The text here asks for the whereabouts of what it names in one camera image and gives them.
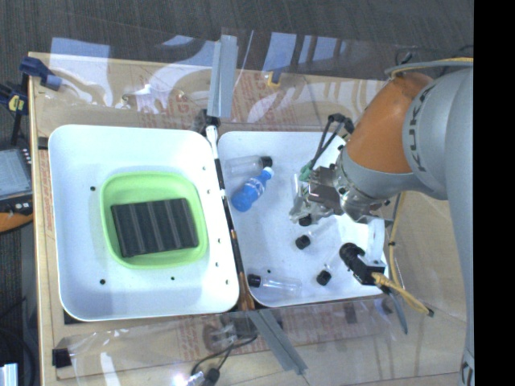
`black bottle cap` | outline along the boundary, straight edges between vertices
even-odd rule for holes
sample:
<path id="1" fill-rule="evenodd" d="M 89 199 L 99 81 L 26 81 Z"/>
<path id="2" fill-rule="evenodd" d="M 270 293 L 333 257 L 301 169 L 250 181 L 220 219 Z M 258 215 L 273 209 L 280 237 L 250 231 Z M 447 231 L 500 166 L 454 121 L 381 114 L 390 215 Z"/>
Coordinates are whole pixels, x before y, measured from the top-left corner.
<path id="1" fill-rule="evenodd" d="M 304 227 L 309 226 L 311 224 L 311 215 L 307 215 L 307 216 L 300 218 L 299 224 Z"/>
<path id="2" fill-rule="evenodd" d="M 247 282 L 251 287 L 259 287 L 261 285 L 261 276 L 251 273 L 249 276 L 247 276 Z"/>
<path id="3" fill-rule="evenodd" d="M 322 270 L 316 277 L 316 281 L 319 285 L 325 286 L 331 280 L 331 274 L 327 270 Z"/>
<path id="4" fill-rule="evenodd" d="M 263 163 L 263 167 L 272 167 L 272 158 L 270 156 L 261 156 L 261 163 Z"/>
<path id="5" fill-rule="evenodd" d="M 309 236 L 302 235 L 297 238 L 297 240 L 295 241 L 295 244 L 297 245 L 298 248 L 300 248 L 302 250 L 303 248 L 306 248 L 307 246 L 309 246 L 311 244 L 311 240 L 309 240 Z"/>

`white tray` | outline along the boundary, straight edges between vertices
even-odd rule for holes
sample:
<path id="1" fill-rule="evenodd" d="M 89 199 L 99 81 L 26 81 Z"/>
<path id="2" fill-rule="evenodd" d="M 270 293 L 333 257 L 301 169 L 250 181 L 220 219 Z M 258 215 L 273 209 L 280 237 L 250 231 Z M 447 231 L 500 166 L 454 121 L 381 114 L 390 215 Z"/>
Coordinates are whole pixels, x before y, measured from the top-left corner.
<path id="1" fill-rule="evenodd" d="M 366 251 L 371 245 L 369 226 L 357 224 L 347 215 L 333 216 L 337 228 L 304 250 L 295 246 L 295 239 L 314 226 L 304 228 L 289 220 L 288 213 L 294 196 L 292 179 L 315 154 L 320 136 L 321 133 L 229 132 L 220 137 L 219 155 L 229 198 L 246 179 L 231 179 L 224 170 L 223 161 L 248 155 L 269 155 L 274 162 L 274 177 L 248 211 L 241 213 L 229 205 L 245 273 L 268 273 L 269 270 L 271 277 L 294 277 L 302 282 L 302 291 L 294 298 L 270 298 L 263 288 L 250 288 L 254 298 L 264 306 L 292 306 L 381 293 L 376 286 L 361 285 L 343 262 L 340 271 L 326 286 L 319 285 L 315 280 L 323 269 L 324 261 L 343 243 L 352 242 Z M 327 167 L 335 162 L 339 153 L 337 147 L 341 144 L 341 138 L 335 138 L 315 168 L 318 165 Z"/>
<path id="2" fill-rule="evenodd" d="M 208 314 L 236 304 L 233 250 L 205 138 L 186 130 L 64 125 L 51 134 L 48 150 L 60 299 L 72 317 L 97 321 Z M 209 240 L 200 260 L 168 269 L 128 269 L 108 253 L 101 185 L 111 175 L 135 170 L 175 172 L 195 184 Z"/>

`wooden table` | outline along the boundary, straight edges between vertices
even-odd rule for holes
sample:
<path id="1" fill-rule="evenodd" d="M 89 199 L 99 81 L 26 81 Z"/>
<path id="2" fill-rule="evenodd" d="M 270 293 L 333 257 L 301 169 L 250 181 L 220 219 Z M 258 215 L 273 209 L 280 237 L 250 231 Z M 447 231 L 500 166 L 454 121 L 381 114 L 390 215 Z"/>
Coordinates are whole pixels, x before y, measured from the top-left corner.
<path id="1" fill-rule="evenodd" d="M 207 107 L 210 69 L 44 53 L 29 55 L 40 58 L 57 76 L 64 79 L 58 92 L 42 87 L 38 78 L 31 78 L 29 84 L 41 384 L 76 384 L 77 376 L 85 376 L 81 378 L 81 382 L 87 380 L 87 384 L 106 384 L 110 376 L 118 380 L 124 379 L 122 384 L 141 384 L 142 379 L 149 377 L 154 379 L 153 384 L 158 384 L 157 379 L 165 380 L 167 376 L 169 377 L 170 362 L 174 363 L 178 371 L 188 371 L 192 362 L 209 353 L 200 341 L 202 328 L 206 324 L 217 321 L 217 317 L 156 318 L 74 324 L 65 322 L 59 298 L 52 189 L 45 146 L 51 132 L 60 125 L 68 123 L 190 129 L 195 123 L 193 117 L 198 110 Z M 221 126 L 221 133 L 227 129 L 318 131 L 322 129 L 327 116 L 337 112 L 343 112 L 355 121 L 384 84 L 384 82 L 372 80 L 284 74 L 280 88 L 271 88 L 266 85 L 267 77 L 265 72 L 238 72 L 232 120 L 230 125 Z M 427 230 L 410 227 L 416 223 L 410 216 L 410 211 L 417 212 L 418 216 L 424 216 L 424 219 L 427 218 L 418 222 L 426 222 L 426 224 L 429 222 L 431 227 Z M 398 261 L 401 268 L 405 266 L 413 271 L 413 273 L 404 274 L 405 283 L 408 286 L 411 284 L 412 288 L 415 288 L 412 291 L 434 308 L 443 310 L 446 318 L 450 316 L 449 321 L 444 319 L 445 326 L 454 332 L 453 325 L 461 328 L 464 322 L 464 296 L 457 254 L 452 247 L 448 208 L 444 202 L 435 202 L 424 196 L 421 198 L 417 194 L 409 194 L 405 213 L 407 214 L 403 220 L 407 224 L 407 232 L 404 235 L 399 232 L 398 240 L 400 242 L 404 240 L 408 246 L 414 248 L 414 254 L 406 256 L 404 261 Z M 436 239 L 441 239 L 447 246 L 444 250 L 447 259 L 444 262 L 445 270 L 454 268 L 458 271 L 451 277 L 452 284 L 446 284 L 445 290 L 434 289 L 430 285 L 428 287 L 421 283 L 429 276 L 434 277 L 432 274 L 434 269 L 442 267 L 442 260 L 438 256 L 434 257 L 425 252 L 428 245 L 431 250 L 442 250 L 438 244 L 427 243 L 428 233 L 433 233 L 432 236 L 437 236 Z M 286 314 L 286 320 L 290 319 L 289 325 L 294 329 L 289 335 L 296 333 L 292 335 L 295 346 L 309 347 L 309 345 L 350 338 L 357 341 L 361 336 L 365 336 L 365 332 L 370 330 L 366 325 L 351 328 L 339 321 L 336 326 L 340 327 L 334 327 L 333 317 L 341 313 L 343 308 L 345 305 L 339 303 L 310 306 L 310 309 L 300 308 L 296 312 L 293 308 L 293 311 Z M 150 327 L 149 330 L 155 336 L 153 347 L 157 347 L 155 345 L 159 343 L 160 338 L 160 342 L 166 339 L 168 344 L 180 345 L 177 347 L 179 350 L 176 350 L 175 354 L 166 356 L 156 352 L 157 357 L 144 362 L 138 362 L 141 360 L 141 355 L 133 361 L 128 357 L 126 364 L 114 369 L 102 366 L 93 349 L 91 356 L 84 355 L 80 366 L 55 368 L 52 365 L 53 349 L 75 347 L 80 340 L 91 339 L 92 333 L 112 334 L 115 330 L 131 327 L 134 333 L 143 330 L 142 327 Z M 463 334 L 458 331 L 456 336 L 459 344 Z M 128 340 L 128 344 L 132 344 L 133 341 L 133 339 Z M 111 352 L 113 355 L 121 353 L 120 351 Z M 290 376 L 282 373 L 262 341 L 256 342 L 243 352 L 234 359 L 253 356 L 250 362 L 257 363 L 258 369 L 253 372 L 246 367 L 245 370 L 237 371 L 239 374 L 232 381 L 273 374 L 278 376 L 278 379 L 282 378 L 281 376 L 285 376 L 285 379 Z M 450 363 L 448 360 L 443 362 L 441 357 L 435 356 L 434 367 L 426 371 L 420 371 L 419 364 L 414 370 L 400 361 L 394 362 L 393 365 L 398 366 L 395 373 L 392 372 L 389 375 L 383 373 L 367 379 L 373 381 L 381 378 L 453 372 L 448 368 L 457 370 L 459 355 L 455 355 L 455 364 L 452 359 Z M 266 364 L 260 364 L 261 361 L 266 361 Z M 337 364 L 333 364 L 332 368 L 338 370 Z"/>

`blue bottle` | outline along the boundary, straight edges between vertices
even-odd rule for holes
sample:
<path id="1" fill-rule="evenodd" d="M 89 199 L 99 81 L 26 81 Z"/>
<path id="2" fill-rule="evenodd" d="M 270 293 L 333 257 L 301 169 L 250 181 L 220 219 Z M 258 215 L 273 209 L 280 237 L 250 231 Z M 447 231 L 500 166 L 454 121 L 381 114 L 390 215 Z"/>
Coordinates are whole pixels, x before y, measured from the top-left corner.
<path id="1" fill-rule="evenodd" d="M 265 191 L 266 182 L 272 179 L 274 171 L 271 167 L 265 167 L 261 174 L 251 177 L 245 182 L 243 187 L 234 193 L 231 203 L 238 211 L 247 211 L 252 204 L 259 199 L 259 196 Z"/>

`bottle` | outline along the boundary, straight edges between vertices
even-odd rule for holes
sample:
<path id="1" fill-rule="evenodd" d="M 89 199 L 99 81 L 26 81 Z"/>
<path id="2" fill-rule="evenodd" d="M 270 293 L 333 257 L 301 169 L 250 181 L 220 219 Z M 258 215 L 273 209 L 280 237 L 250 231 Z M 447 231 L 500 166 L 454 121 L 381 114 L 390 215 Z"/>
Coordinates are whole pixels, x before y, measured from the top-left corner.
<path id="1" fill-rule="evenodd" d="M 243 187 L 231 198 L 231 203 L 238 211 L 247 211 L 252 204 L 259 199 L 265 191 L 266 182 L 272 179 L 274 171 L 271 167 L 265 167 L 261 174 L 251 177 L 245 182 Z"/>
<path id="2" fill-rule="evenodd" d="M 302 282 L 299 279 L 283 276 L 273 277 L 267 273 L 261 275 L 250 273 L 247 276 L 247 282 L 250 287 L 260 287 L 266 290 L 266 294 L 271 297 L 294 298 L 302 289 Z"/>
<path id="3" fill-rule="evenodd" d="M 320 237 L 323 234 L 332 229 L 334 229 L 335 231 L 338 230 L 338 222 L 335 219 L 330 218 L 326 220 L 321 220 L 319 224 L 314 226 L 307 233 L 304 233 L 303 235 L 298 237 L 295 240 L 295 245 L 297 246 L 297 248 L 303 250 L 314 241 L 320 239 Z"/>
<path id="4" fill-rule="evenodd" d="M 226 174 L 232 177 L 257 176 L 265 167 L 272 167 L 270 156 L 244 156 L 225 162 Z"/>
<path id="5" fill-rule="evenodd" d="M 345 263 L 342 254 L 341 249 L 338 249 L 336 253 L 332 253 L 331 256 L 323 263 L 323 269 L 316 277 L 316 281 L 319 285 L 325 286 L 329 283 L 333 274 L 339 268 L 343 269 Z"/>

